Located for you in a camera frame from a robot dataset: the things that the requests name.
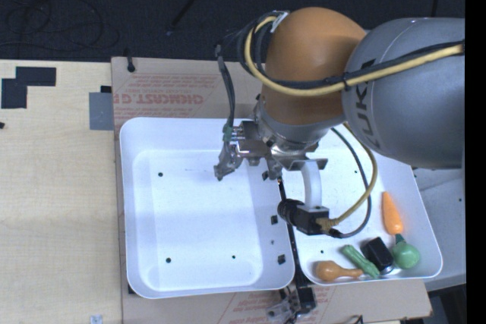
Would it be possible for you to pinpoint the white plastic tray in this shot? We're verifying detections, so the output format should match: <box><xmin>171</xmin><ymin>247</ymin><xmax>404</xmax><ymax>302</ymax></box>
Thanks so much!
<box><xmin>118</xmin><ymin>116</ymin><xmax>296</xmax><ymax>300</ymax></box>
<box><xmin>279</xmin><ymin>127</ymin><xmax>444</xmax><ymax>286</ymax></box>

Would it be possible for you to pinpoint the orange toy gourd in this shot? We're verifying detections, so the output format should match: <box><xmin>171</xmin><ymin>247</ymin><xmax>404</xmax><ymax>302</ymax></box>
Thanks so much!
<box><xmin>314</xmin><ymin>260</ymin><xmax>364</xmax><ymax>283</ymax></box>

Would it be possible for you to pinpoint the black cylinder on white bracket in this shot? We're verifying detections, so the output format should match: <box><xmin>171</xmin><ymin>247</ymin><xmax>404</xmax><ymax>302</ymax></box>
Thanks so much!
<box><xmin>276</xmin><ymin>158</ymin><xmax>330</xmax><ymax>237</ymax></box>

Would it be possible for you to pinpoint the small black bottle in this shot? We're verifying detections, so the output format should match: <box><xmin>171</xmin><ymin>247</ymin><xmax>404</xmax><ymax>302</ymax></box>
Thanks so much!
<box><xmin>360</xmin><ymin>237</ymin><xmax>396</xmax><ymax>275</ymax></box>

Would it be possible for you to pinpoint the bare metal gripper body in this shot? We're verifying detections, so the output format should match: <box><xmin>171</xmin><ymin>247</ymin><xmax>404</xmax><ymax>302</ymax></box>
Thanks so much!
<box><xmin>232</xmin><ymin>120</ymin><xmax>320</xmax><ymax>180</ymax></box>

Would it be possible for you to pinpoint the black block with thin wires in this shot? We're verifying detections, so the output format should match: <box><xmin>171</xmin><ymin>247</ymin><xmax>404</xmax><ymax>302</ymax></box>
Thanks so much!
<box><xmin>295</xmin><ymin>286</ymin><xmax>318</xmax><ymax>316</ymax></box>

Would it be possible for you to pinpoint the green toy bean pod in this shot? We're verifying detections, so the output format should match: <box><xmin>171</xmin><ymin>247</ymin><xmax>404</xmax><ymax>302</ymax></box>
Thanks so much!
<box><xmin>341</xmin><ymin>244</ymin><xmax>381</xmax><ymax>279</ymax></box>

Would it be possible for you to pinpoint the brown cardboard board red print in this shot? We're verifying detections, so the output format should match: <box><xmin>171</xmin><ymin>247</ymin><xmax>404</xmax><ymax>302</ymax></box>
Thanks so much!
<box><xmin>110</xmin><ymin>55</ymin><xmax>434</xmax><ymax>324</ymax></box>

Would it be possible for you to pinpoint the orange toy carrot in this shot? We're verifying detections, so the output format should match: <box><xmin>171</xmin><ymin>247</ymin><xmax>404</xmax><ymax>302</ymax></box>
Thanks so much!
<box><xmin>381</xmin><ymin>191</ymin><xmax>406</xmax><ymax>244</ymax></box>

